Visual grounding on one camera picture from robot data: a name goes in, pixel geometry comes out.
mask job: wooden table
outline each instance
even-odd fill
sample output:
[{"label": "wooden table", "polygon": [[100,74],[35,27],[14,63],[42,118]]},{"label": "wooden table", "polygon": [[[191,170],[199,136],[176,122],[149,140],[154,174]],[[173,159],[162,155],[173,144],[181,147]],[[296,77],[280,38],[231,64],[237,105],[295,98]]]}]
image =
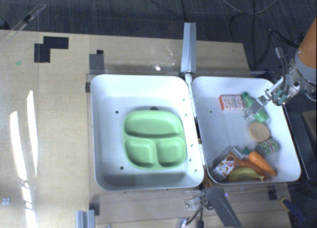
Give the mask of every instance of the wooden table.
[{"label": "wooden table", "polygon": [[[34,44],[43,43],[44,36],[68,37],[69,47],[66,50],[51,49],[50,63],[34,63]],[[127,193],[106,192],[93,186],[88,144],[91,122],[87,119],[85,84],[89,54],[95,54],[97,50],[104,52],[106,73],[157,74],[156,64],[177,73],[182,41],[22,31],[0,50],[0,193],[2,198],[10,197],[8,206],[0,206],[2,228],[26,227],[25,203],[10,140],[9,117],[14,111],[18,112],[38,227],[75,227],[76,211],[87,211],[93,195],[101,195],[109,208],[103,216],[96,217],[98,228],[109,223],[113,228],[174,228],[179,217],[193,214],[185,212],[184,195],[178,190],[167,192],[171,197],[165,197],[163,201],[158,199],[162,192],[153,191],[149,203],[140,192],[127,200],[131,197]],[[243,46],[236,43],[198,41],[197,69],[203,74],[249,76]],[[31,90],[38,128],[37,176],[32,165],[26,110],[26,98]],[[279,195],[288,194],[287,188],[279,187],[277,191]],[[268,200],[267,192],[238,190],[230,195],[231,204],[244,227],[290,227],[287,213],[277,201]],[[156,210],[155,214],[147,213],[148,203]],[[170,210],[169,215],[164,211],[166,208]],[[222,227],[214,211],[205,211],[204,216],[205,227]]]}]

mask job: banana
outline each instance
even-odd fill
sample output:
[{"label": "banana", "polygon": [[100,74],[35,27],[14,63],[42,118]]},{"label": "banana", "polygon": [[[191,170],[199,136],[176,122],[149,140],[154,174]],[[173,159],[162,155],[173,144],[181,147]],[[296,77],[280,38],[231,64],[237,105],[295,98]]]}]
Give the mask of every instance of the banana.
[{"label": "banana", "polygon": [[238,180],[260,179],[264,180],[265,176],[258,174],[250,167],[236,167],[228,176],[230,182]]}]

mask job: carrot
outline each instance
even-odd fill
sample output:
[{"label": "carrot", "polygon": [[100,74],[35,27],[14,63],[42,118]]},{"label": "carrot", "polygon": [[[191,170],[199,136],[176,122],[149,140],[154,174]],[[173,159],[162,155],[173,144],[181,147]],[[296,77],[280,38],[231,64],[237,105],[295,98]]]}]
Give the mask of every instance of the carrot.
[{"label": "carrot", "polygon": [[261,167],[258,167],[256,164],[254,164],[253,162],[251,162],[249,159],[242,159],[239,163],[240,167],[249,167],[249,168],[253,168],[258,174],[263,175],[264,174],[264,170]]},{"label": "carrot", "polygon": [[273,176],[277,176],[276,172],[273,170],[273,168],[265,161],[262,156],[253,151],[249,154],[249,159],[252,163],[256,164],[258,167],[262,168],[264,171],[268,172],[269,174]]}]

